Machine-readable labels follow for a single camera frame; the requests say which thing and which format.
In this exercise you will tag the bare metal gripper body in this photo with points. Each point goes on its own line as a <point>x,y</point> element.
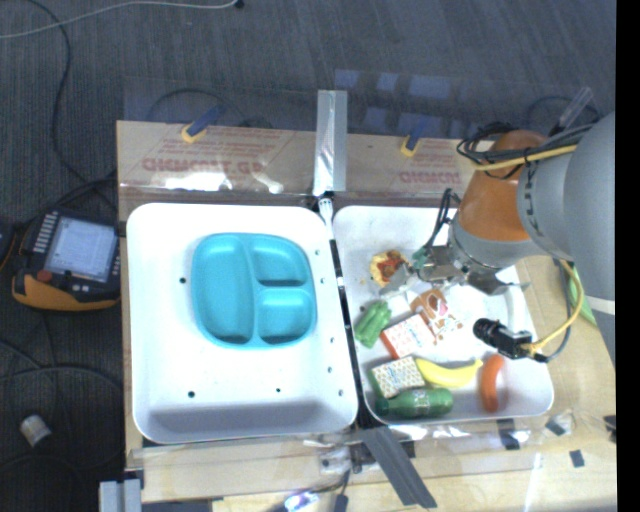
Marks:
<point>440,267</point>

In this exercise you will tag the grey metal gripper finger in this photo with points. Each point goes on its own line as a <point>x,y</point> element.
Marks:
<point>397,281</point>
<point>495,285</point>

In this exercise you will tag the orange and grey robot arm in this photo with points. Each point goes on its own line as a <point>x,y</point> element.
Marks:
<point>565,200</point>

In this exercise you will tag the toy pizza slice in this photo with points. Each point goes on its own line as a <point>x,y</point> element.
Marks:
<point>386,265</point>

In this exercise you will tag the orange and white carton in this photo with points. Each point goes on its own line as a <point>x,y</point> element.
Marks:
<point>440,312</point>

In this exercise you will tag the green toy vegetable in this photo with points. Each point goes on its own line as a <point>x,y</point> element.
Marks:
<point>372,322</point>

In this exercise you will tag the white and red carton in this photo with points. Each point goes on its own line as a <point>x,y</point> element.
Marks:
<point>407,335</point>

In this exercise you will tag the white patterned biscuit packet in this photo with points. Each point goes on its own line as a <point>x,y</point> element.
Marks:
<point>397,376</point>

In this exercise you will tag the orange sausage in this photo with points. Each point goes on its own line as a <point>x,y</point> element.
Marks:
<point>492,382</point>

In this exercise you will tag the yellow banana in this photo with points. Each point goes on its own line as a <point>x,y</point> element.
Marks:
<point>447,375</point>

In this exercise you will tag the white plastic tray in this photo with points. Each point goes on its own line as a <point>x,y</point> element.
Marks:
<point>165,310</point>
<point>465,400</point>

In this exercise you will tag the green bottle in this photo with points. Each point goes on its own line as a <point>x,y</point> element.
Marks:
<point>415,404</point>

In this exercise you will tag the blue divided plate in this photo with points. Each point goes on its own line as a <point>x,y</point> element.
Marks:
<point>225,290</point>

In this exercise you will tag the brown cardboard board red print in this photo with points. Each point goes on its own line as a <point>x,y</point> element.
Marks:
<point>240,165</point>

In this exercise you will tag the small grey can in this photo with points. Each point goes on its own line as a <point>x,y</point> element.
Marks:
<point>35,430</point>

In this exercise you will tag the black cylinder on white bracket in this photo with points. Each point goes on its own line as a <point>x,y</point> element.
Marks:
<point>502,336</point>

